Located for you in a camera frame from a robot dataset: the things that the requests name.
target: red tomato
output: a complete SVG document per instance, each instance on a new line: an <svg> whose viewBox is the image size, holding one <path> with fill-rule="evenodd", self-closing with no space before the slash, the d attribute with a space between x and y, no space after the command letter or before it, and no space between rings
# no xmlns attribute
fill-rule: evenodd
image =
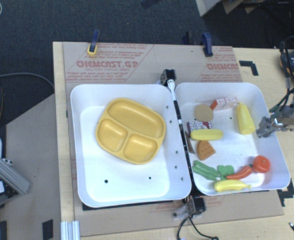
<svg viewBox="0 0 294 240"><path fill-rule="evenodd" d="M271 169L271 162L264 156L258 155L252 163L252 170L255 173L267 173Z"/></svg>

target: toy banana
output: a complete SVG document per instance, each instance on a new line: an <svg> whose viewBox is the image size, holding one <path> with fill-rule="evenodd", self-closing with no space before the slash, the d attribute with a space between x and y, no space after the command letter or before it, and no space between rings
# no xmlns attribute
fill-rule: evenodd
<svg viewBox="0 0 294 240"><path fill-rule="evenodd" d="M227 190L242 190L244 188L251 188L251 185L247 185L239 179L223 179L218 180L214 184L214 189L217 192L227 191Z"/></svg>

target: wooden table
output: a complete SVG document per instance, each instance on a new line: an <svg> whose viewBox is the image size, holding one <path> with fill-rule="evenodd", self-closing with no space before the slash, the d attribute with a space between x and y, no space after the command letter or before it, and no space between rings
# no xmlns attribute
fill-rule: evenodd
<svg viewBox="0 0 294 240"><path fill-rule="evenodd" d="M253 61L259 76L253 76L249 67L240 67L244 82L252 83L260 88L268 108L273 107L286 94L285 77L280 69L280 53L277 49L234 48L237 61ZM75 220L73 206L73 190L71 161L69 150L68 122L66 118L66 92L64 78L63 43L53 43L57 141L59 160L60 210L61 221ZM277 137L283 151L294 186L294 132L277 132ZM220 240L288 240L294 239L294 232L289 222L294 224L294 197L285 200L284 215L237 220L229 222L208 223L198 225L200 232L209 236L218 236ZM117 234L82 237L86 240L174 240L177 227L133 231ZM184 226L180 237L186 239L203 239L192 226Z"/></svg>

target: mustard bottle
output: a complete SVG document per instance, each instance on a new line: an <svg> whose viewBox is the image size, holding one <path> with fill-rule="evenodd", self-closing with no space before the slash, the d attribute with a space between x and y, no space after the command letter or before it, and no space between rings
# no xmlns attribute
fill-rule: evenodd
<svg viewBox="0 0 294 240"><path fill-rule="evenodd" d="M248 107L241 102L236 107L239 132L243 135L252 134L255 131L255 125Z"/></svg>

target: white tray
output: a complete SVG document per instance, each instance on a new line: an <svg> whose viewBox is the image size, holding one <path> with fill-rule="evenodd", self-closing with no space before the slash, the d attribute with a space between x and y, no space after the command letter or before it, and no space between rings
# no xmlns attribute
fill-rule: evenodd
<svg viewBox="0 0 294 240"><path fill-rule="evenodd" d="M143 165L102 149L96 125L106 106L127 98L159 113L166 134L155 158ZM92 208L180 200L192 183L170 91L159 84L82 84L70 95L78 194Z"/></svg>
<svg viewBox="0 0 294 240"><path fill-rule="evenodd" d="M175 89L177 102L180 108L183 127L187 131L187 123L195 120L195 107L199 104L210 106L215 99L236 97L239 102L247 105L256 129L262 117L269 117L268 109L262 92L251 83L181 83ZM223 138L212 140L210 144L216 153L202 161L204 164L217 168L218 165L232 165L235 171L250 164L253 159L262 155L269 158L271 169L268 173L252 173L242 179L251 189L223 191L214 190L214 181L193 173L195 186L205 195L214 196L237 192L266 191L283 189L290 183L289 170L279 145L276 134L267 138L258 138L256 133L242 135L238 130L236 107L213 112L211 125L213 129L220 129ZM196 153L197 141L191 140L195 154L189 153L193 165L199 160Z"/></svg>

